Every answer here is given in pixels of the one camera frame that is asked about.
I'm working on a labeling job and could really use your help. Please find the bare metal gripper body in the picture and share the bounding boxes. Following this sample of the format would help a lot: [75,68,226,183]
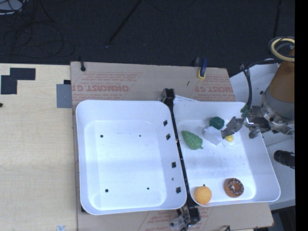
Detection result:
[244,106,295,136]

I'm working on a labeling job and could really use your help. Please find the white and yellow fried egg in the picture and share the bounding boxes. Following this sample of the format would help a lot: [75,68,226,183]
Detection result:
[222,134,241,149]

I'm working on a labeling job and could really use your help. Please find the dark green broccoli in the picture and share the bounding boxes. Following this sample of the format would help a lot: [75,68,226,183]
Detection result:
[208,116,226,130]

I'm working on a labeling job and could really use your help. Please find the clear plastic packet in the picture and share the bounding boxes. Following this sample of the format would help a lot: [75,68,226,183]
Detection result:
[201,126,224,146]

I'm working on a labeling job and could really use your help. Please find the white plastic tray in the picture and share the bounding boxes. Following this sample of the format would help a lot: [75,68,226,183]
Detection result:
[75,99,188,216]
[173,101,282,207]

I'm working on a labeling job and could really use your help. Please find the light green grapes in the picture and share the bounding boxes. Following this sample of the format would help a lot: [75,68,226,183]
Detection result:
[180,130,204,151]

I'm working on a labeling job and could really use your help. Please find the white printed paper slip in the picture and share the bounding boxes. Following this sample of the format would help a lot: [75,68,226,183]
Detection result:
[174,95,199,103]

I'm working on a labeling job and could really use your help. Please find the brown chocolate doughnut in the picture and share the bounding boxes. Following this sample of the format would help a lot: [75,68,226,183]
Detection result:
[223,177,245,198]

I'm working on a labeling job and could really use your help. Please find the thin black rod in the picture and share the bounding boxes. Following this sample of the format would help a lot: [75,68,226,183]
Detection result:
[167,97,194,209]

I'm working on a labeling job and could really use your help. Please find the orange fruit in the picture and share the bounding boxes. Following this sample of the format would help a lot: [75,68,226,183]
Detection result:
[194,185,213,205]

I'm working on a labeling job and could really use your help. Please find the brown cardboard board, red print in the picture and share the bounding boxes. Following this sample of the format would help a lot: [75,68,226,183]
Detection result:
[70,61,275,231]

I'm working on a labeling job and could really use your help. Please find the black cylinder on white bracket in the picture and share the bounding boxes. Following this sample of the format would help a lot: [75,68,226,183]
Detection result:
[273,150,295,170]

